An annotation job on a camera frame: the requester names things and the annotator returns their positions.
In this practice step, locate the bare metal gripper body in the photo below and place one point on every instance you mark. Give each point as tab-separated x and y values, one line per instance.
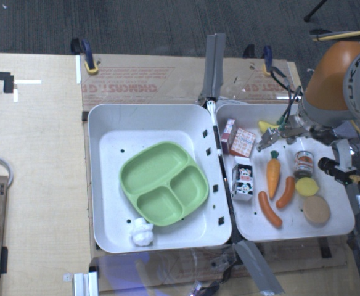
292	131

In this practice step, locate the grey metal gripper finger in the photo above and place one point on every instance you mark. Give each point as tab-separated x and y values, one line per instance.
272	133
262	144

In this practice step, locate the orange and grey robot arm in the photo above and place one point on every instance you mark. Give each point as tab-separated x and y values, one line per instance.
328	82

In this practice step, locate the yellow banana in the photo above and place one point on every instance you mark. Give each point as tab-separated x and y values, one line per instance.
266	126

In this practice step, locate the orange and white carton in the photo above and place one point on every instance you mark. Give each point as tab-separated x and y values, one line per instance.
242	143

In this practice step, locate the orange carrot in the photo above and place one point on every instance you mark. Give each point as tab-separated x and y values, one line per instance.
273	174

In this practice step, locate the small orange label can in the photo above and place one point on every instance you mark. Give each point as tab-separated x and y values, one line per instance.
303	163

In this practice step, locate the pink and white carton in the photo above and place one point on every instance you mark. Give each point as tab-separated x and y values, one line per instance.
227	134

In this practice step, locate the cow print milk carton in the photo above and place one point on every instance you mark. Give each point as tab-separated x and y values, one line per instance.
243	180

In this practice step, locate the orange sausage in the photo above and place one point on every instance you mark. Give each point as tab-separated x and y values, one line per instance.
286	193
269	210

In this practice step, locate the yellow lemon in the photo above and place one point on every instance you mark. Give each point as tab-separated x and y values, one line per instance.
306	187

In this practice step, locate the tan round biscuit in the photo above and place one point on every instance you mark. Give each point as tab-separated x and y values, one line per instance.
316	210

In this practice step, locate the white plastic tray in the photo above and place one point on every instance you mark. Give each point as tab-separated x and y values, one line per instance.
291	224
112	171

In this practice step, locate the green divided plate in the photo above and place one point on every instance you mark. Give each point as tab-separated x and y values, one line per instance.
163	183

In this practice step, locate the brown cardboard board red print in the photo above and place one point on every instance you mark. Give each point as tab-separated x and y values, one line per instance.
155	82

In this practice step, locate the white crumpled lump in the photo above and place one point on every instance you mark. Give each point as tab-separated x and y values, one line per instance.
142	233

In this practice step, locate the black cylinder on white bracket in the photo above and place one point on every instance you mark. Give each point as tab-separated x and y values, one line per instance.
334	167

